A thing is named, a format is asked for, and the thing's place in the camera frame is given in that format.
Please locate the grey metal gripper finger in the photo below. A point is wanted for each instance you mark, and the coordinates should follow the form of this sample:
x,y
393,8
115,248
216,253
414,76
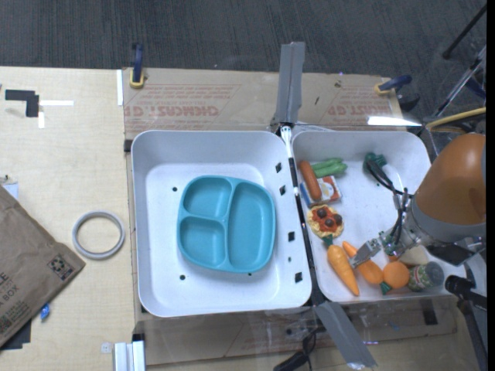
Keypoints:
x,y
372,255
363,250

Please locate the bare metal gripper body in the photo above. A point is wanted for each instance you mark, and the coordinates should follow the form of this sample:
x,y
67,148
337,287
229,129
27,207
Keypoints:
x,y
402,240

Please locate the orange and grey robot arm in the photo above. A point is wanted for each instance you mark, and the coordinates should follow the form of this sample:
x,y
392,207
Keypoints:
x,y
450,191

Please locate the small orange carrot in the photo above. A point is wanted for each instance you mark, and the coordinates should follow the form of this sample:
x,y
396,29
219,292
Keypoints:
x,y
370,272

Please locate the cream bread wedge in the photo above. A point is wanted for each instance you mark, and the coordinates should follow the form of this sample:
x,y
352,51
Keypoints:
x,y
415,255

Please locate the large orange carrot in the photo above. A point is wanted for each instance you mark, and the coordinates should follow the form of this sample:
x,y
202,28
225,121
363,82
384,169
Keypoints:
x,y
341,267

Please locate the orange tangerine with green stem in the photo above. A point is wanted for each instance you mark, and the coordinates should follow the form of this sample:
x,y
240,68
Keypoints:
x,y
396,274

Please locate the white plastic tray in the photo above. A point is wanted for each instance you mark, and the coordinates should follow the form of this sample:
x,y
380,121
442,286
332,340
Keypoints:
x,y
162,222
367,207

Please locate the toy spaghetti with meatballs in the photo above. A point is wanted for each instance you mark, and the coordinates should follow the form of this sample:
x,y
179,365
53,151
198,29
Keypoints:
x,y
323,222

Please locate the green and white toy vegetable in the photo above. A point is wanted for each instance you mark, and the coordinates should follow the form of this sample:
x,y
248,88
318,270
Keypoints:
x,y
392,174

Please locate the small white and orange carton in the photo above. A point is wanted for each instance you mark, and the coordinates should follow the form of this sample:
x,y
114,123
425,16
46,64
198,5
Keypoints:
x,y
332,191

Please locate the green pea pod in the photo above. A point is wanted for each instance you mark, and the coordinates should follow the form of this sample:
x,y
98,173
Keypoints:
x,y
326,163
332,170

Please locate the orange-red toy sausage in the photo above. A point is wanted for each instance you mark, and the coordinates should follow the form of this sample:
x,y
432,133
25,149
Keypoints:
x,y
311,180

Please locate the blue divided plate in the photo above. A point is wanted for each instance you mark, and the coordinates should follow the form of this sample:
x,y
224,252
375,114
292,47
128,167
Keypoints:
x,y
247,222

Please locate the brown cardboard board red print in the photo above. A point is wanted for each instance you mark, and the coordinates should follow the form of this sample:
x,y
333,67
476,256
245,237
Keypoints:
x,y
216,106

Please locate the small blue scrap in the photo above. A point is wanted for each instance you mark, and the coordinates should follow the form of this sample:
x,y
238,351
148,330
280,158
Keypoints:
x,y
45,310

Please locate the brown paper envelope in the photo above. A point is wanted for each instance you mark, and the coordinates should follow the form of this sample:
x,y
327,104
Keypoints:
x,y
27,253

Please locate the black cylinder on white bracket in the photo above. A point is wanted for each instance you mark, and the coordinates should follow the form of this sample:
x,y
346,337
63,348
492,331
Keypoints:
x,y
458,284

